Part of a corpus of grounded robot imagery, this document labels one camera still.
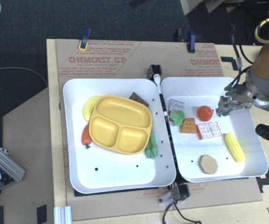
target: yellow corn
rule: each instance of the yellow corn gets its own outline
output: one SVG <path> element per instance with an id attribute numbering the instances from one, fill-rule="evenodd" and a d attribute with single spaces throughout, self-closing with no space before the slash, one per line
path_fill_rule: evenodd
<path id="1" fill-rule="evenodd" d="M 239 145 L 239 142 L 236 140 L 233 134 L 227 133 L 225 135 L 227 146 L 230 150 L 230 153 L 234 157 L 235 161 L 242 162 L 246 160 L 245 154 Z"/>

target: green vegetable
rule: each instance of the green vegetable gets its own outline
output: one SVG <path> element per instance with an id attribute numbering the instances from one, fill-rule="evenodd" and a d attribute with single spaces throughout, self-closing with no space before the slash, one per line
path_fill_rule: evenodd
<path id="1" fill-rule="evenodd" d="M 152 158 L 155 158 L 157 156 L 157 147 L 156 147 L 155 136 L 153 132 L 151 132 L 149 140 L 151 141 Z"/>
<path id="2" fill-rule="evenodd" d="M 148 141 L 148 144 L 145 148 L 145 154 L 147 156 L 147 158 L 150 158 L 151 157 L 151 142 L 150 142 L 150 139 Z"/>
<path id="3" fill-rule="evenodd" d="M 145 148 L 145 154 L 147 158 L 149 159 L 154 159 L 157 156 L 157 147 L 156 147 L 155 136 L 153 132 L 150 133 L 150 138 Z"/>
<path id="4" fill-rule="evenodd" d="M 176 126 L 182 125 L 182 121 L 184 120 L 183 111 L 179 110 L 177 112 L 172 112 L 170 114 L 170 119 L 173 120 L 174 125 Z"/>

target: toy food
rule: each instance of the toy food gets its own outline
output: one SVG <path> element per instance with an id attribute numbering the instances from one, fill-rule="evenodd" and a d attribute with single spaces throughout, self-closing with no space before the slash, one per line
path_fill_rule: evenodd
<path id="1" fill-rule="evenodd" d="M 89 148 L 89 144 L 91 144 L 92 139 L 89 134 L 89 123 L 85 126 L 82 133 L 82 144 Z"/>
<path id="2" fill-rule="evenodd" d="M 83 116 L 86 121 L 89 122 L 90 116 L 93 111 L 93 107 L 95 106 L 96 101 L 100 98 L 100 96 L 92 96 L 87 100 L 83 108 Z"/>
<path id="3" fill-rule="evenodd" d="M 215 174 L 218 170 L 218 164 L 216 160 L 210 155 L 203 155 L 201 157 L 200 166 L 202 170 L 207 174 Z"/>
<path id="4" fill-rule="evenodd" d="M 138 96 L 135 92 L 133 92 L 129 98 L 145 105 L 146 107 L 149 107 L 149 104 L 145 100 L 143 100 L 140 96 Z"/>
<path id="5" fill-rule="evenodd" d="M 179 110 L 176 112 L 172 112 L 170 114 L 170 119 L 173 120 L 175 126 L 182 125 L 182 121 L 184 120 L 184 113 L 183 111 Z"/>
<path id="6" fill-rule="evenodd" d="M 245 161 L 245 154 L 234 135 L 231 133 L 227 133 L 225 135 L 225 140 L 234 160 L 237 162 Z"/>
<path id="7" fill-rule="evenodd" d="M 209 121 L 212 115 L 213 111 L 209 106 L 203 105 L 197 109 L 197 116 L 202 121 Z"/>
<path id="8" fill-rule="evenodd" d="M 181 133 L 196 133 L 196 123 L 195 118 L 187 118 L 183 121 L 183 124 L 180 126 Z"/>
<path id="9" fill-rule="evenodd" d="M 157 147 L 155 143 L 154 133 L 151 132 L 149 142 L 145 148 L 145 154 L 147 158 L 154 159 L 157 156 Z"/>
<path id="10" fill-rule="evenodd" d="M 209 139 L 222 136 L 217 122 L 208 122 L 196 126 L 199 139 Z"/>
<path id="11" fill-rule="evenodd" d="M 170 99 L 168 106 L 168 115 L 171 121 L 172 121 L 172 118 L 170 117 L 171 113 L 177 111 L 184 112 L 184 103 L 178 100 Z"/>

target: yellow banana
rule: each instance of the yellow banana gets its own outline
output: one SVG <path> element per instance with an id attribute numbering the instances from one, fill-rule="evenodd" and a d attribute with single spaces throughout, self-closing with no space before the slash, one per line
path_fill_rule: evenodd
<path id="1" fill-rule="evenodd" d="M 99 98 L 100 96 L 92 96 L 85 103 L 83 107 L 83 116 L 86 121 L 89 122 L 95 103 Z"/>

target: white plastic tray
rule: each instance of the white plastic tray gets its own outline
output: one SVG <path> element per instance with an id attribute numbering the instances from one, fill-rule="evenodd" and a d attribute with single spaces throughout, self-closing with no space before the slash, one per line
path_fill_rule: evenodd
<path id="1" fill-rule="evenodd" d="M 135 92 L 149 104 L 152 131 L 158 155 L 148 159 L 144 152 L 119 154 L 92 143 L 81 144 L 87 124 L 82 116 L 86 101 L 92 96 L 118 95 L 129 98 Z M 72 79 L 63 88 L 68 136 L 70 180 L 80 193 L 141 189 L 168 186 L 175 180 L 176 170 L 170 140 L 156 85 L 147 79 Z"/>
<path id="2" fill-rule="evenodd" d="M 205 123 L 198 119 L 197 108 L 210 106 L 214 113 L 208 122 L 216 121 L 222 134 L 232 133 L 246 156 L 246 161 L 236 162 L 228 151 L 223 135 L 199 140 L 196 133 L 180 133 L 179 127 L 173 126 L 171 122 L 179 172 L 190 182 L 261 176 L 268 170 L 268 162 L 255 133 L 250 110 L 236 110 L 225 117 L 216 115 L 219 98 L 225 94 L 224 87 L 231 81 L 232 78 L 227 77 L 169 77 L 162 81 L 161 88 L 167 108 L 170 99 L 184 102 L 185 117 L 194 117 L 197 125 Z M 200 167 L 200 158 L 205 154 L 212 156 L 218 163 L 218 170 L 213 175 L 204 173 Z"/>

